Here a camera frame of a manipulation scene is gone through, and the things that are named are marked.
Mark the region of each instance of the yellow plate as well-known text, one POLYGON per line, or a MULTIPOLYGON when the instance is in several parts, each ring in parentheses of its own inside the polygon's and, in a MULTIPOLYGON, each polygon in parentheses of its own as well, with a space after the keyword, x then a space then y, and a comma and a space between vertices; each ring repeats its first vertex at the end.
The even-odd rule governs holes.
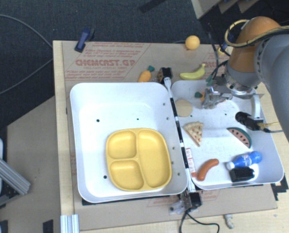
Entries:
POLYGON ((125 191, 161 188, 172 175, 166 141, 153 129, 113 132, 106 141, 106 161, 111 181, 125 191))

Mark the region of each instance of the toy watermelon slice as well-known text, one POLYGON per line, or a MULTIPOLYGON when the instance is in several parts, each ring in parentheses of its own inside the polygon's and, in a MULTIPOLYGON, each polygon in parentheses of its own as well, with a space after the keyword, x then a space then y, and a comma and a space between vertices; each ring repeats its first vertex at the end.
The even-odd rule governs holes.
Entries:
POLYGON ((232 133, 239 141, 241 141, 247 148, 251 147, 252 141, 251 137, 247 132, 241 128, 231 127, 227 128, 230 133, 232 133))

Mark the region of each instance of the toy water bottle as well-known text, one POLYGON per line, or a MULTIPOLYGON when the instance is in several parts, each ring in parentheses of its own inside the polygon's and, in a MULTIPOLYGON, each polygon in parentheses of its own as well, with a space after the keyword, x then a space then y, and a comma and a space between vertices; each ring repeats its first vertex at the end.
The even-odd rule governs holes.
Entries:
POLYGON ((234 161, 230 161, 226 164, 228 170, 232 170, 235 167, 251 166, 262 161, 262 156, 258 151, 252 151, 248 154, 238 156, 234 161))

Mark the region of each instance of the toy hot dog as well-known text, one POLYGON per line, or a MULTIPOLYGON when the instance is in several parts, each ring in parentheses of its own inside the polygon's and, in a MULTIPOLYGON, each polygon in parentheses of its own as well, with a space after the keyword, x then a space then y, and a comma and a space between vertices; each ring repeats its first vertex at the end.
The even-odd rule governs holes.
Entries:
POLYGON ((206 177, 207 172, 214 166, 217 166, 219 164, 218 159, 210 159, 203 164, 201 169, 198 171, 197 179, 199 181, 203 181, 206 177))

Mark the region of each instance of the banana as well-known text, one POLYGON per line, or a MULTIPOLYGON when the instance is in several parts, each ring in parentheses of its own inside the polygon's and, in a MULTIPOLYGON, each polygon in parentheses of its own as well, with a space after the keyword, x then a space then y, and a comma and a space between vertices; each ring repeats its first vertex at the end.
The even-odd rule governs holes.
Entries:
POLYGON ((183 72, 180 73, 180 78, 183 80, 198 80, 201 79, 205 74, 204 69, 205 64, 201 64, 201 66, 195 72, 183 72))

